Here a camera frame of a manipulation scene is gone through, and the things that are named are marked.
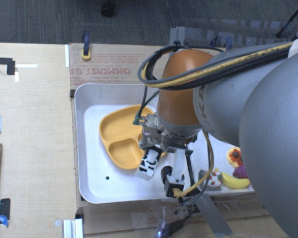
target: black bracket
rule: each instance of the black bracket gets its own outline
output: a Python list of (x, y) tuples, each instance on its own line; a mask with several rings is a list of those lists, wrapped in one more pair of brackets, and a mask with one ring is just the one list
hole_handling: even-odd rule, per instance
[(6, 64), (6, 74), (14, 75), (15, 73), (15, 61), (12, 58), (0, 58), (0, 64)]

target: yellow banana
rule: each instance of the yellow banana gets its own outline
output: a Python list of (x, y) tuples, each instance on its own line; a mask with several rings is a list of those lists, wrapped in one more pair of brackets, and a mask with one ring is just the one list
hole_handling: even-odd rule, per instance
[(226, 173), (222, 173), (223, 184), (230, 188), (247, 188), (250, 185), (250, 181), (247, 178), (238, 179), (230, 176)]

